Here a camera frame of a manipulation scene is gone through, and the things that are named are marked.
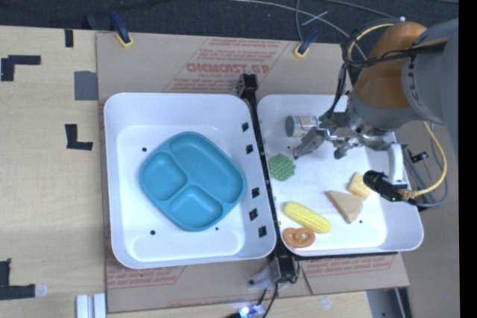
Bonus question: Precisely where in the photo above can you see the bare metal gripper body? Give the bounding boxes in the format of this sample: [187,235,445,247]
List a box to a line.
[323,112,393,153]

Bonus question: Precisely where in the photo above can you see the small white and red can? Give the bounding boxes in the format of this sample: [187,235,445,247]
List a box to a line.
[285,115,320,138]

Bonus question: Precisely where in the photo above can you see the white plastic tray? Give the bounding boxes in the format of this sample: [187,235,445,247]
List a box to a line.
[256,93,425,257]
[103,92,277,270]

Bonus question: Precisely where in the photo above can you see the green grapes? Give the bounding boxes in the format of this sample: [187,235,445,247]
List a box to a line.
[268,153,297,182]

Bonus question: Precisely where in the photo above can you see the yellow cheese wedge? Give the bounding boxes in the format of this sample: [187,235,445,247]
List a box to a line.
[347,171,372,199]

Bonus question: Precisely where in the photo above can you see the thin black rod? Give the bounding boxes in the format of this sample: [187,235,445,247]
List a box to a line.
[247,92,286,258]

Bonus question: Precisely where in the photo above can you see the tan sandwich wedge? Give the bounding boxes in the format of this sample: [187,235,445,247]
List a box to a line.
[326,190,364,225]

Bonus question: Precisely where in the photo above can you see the yellow corn cob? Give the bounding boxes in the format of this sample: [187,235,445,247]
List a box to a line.
[283,200,332,235]

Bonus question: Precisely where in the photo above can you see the orange pretzel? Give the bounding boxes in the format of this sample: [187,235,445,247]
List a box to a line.
[282,226,316,249]

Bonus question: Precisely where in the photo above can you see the blue divided plate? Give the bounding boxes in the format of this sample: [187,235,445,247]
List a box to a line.
[139,131,247,232]

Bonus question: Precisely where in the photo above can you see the brown cardboard board red print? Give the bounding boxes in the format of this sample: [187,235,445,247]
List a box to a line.
[95,32,411,314]

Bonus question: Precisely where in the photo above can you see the black cylinder on white bracket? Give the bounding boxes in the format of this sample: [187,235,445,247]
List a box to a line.
[362,143,409,203]

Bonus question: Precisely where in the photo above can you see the black block with thin wires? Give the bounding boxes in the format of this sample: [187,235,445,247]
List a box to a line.
[237,73,259,100]
[273,255,300,284]

